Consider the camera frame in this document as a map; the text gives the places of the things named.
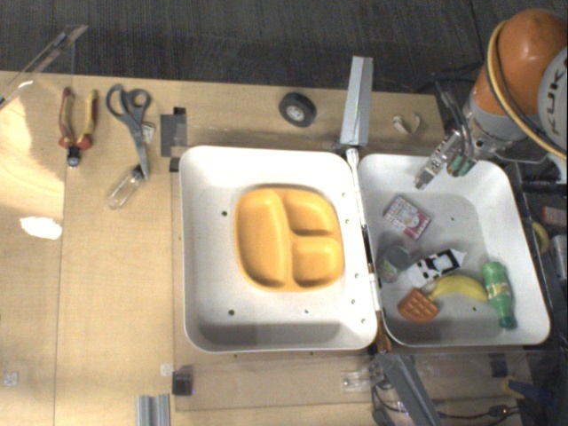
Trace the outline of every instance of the banana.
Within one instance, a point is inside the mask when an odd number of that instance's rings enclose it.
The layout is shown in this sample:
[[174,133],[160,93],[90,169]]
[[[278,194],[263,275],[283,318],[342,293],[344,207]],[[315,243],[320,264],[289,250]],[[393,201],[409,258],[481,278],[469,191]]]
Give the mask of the banana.
[[447,294],[464,294],[480,302],[487,301],[485,288],[479,282],[464,274],[450,274],[440,278],[436,281],[434,290],[428,298],[434,300],[438,296]]

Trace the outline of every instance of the pliers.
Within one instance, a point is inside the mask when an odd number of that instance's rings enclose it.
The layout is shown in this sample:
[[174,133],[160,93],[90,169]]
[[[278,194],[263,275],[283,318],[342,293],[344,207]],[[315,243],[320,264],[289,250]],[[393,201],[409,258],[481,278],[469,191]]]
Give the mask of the pliers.
[[59,145],[67,149],[67,164],[75,168],[79,165],[81,151],[88,150],[92,147],[91,134],[95,130],[97,124],[97,105],[99,95],[93,90],[87,98],[87,115],[86,123],[81,136],[75,141],[73,128],[71,127],[71,109],[75,96],[69,87],[63,90],[63,98],[61,100],[61,109],[59,110],[59,130],[61,138]]

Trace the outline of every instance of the green bottle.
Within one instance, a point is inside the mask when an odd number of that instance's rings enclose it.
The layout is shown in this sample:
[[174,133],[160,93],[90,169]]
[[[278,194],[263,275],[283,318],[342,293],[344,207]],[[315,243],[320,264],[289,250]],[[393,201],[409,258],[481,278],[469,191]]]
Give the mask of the green bottle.
[[513,298],[505,267],[499,262],[487,262],[481,267],[481,273],[485,281],[489,303],[499,314],[499,326],[513,328],[515,326],[511,310]]

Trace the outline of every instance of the orange divided plate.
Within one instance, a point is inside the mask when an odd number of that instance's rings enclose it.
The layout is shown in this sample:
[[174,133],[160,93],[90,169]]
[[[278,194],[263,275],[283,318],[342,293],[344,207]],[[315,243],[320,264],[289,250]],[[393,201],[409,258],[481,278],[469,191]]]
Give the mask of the orange divided plate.
[[257,288],[299,292],[324,288],[343,273],[343,242],[334,207],[297,188],[259,188],[234,212],[241,273]]

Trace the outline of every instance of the rubber wheel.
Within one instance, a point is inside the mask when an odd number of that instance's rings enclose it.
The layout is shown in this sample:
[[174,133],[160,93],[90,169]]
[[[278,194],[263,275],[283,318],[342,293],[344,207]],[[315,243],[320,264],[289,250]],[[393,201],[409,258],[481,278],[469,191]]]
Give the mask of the rubber wheel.
[[300,93],[289,93],[280,102],[278,109],[288,123],[307,128],[316,118],[316,106]]

